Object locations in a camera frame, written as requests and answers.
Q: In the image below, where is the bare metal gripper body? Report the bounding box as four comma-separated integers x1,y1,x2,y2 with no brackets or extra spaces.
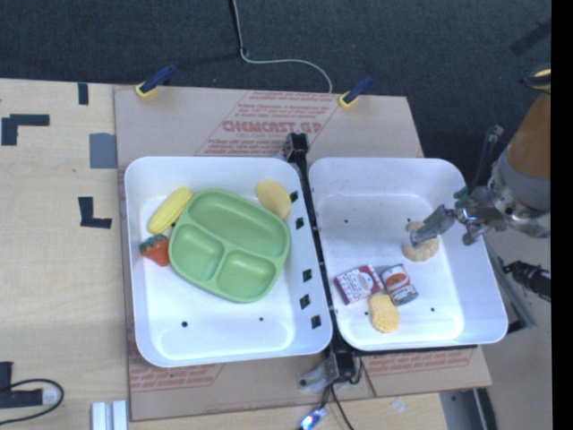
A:
455,185,552,240

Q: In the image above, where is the cream curved toy pastry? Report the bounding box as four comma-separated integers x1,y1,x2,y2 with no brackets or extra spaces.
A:
401,220,440,262

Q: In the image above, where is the white plastic tray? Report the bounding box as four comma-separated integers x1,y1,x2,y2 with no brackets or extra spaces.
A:
124,156,334,369
308,157,509,352

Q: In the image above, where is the small red can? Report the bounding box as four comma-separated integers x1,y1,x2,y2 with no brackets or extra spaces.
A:
381,263,419,306

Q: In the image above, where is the red and white carton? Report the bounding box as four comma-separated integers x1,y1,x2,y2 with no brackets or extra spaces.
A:
334,264,384,306

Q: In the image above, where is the short yellow corn piece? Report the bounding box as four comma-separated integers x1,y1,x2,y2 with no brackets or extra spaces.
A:
368,293,400,334

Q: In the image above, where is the thin black rod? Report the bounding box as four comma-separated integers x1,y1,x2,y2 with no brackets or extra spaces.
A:
293,150,346,353

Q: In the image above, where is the yellow oval toy potato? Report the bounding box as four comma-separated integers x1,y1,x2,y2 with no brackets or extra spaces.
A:
254,178,293,220

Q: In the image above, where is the green divided plate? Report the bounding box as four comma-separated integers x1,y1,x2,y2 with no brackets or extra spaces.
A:
167,188,292,305

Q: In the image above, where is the yellow corn cob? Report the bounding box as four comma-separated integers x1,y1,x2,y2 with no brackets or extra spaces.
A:
147,186,193,236

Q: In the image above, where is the brown cardboard board red print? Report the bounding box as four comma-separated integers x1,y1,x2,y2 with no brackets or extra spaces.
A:
113,85,492,422

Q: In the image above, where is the red toy strawberry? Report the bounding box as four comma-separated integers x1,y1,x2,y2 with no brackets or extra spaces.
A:
139,234,172,268

